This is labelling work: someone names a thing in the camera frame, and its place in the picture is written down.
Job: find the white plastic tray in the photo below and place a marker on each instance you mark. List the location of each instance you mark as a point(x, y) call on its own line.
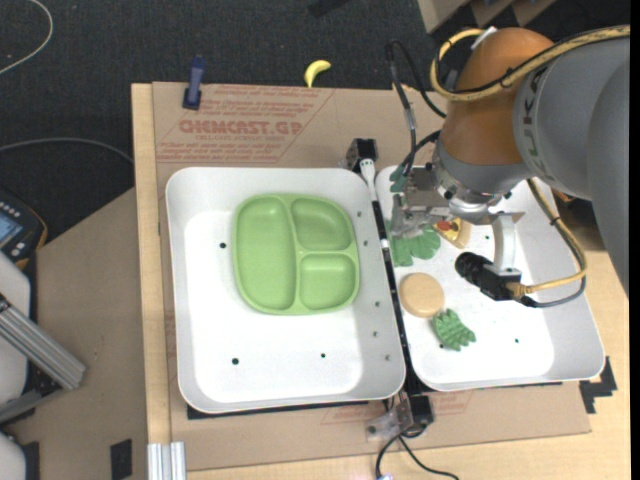
point(510, 343)
point(280, 358)

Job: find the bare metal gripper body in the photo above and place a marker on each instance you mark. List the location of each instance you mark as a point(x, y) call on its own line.
point(425, 193)

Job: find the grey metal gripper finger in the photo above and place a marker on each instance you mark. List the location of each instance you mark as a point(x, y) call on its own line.
point(397, 218)
point(419, 225)

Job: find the green divided plate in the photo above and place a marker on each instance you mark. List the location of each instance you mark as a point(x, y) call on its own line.
point(270, 253)

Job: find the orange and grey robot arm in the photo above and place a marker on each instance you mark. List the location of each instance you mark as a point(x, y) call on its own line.
point(565, 118)

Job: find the yellow banana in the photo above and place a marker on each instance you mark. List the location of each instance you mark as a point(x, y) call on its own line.
point(315, 70)

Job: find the toy pizza slice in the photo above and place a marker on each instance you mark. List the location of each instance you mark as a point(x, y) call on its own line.
point(457, 233)

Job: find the brown cardboard board red print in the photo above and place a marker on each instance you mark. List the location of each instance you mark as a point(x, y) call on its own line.
point(240, 128)

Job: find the beige round biscuit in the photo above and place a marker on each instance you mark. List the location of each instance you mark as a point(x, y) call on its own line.
point(421, 294)

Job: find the thin black and white rod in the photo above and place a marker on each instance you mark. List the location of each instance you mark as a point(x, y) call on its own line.
point(391, 288)

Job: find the green ribbed toy vegetable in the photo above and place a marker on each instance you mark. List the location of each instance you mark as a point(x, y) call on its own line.
point(452, 332)

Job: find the black cylinder on white bracket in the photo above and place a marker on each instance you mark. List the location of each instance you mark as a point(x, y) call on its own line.
point(487, 273)

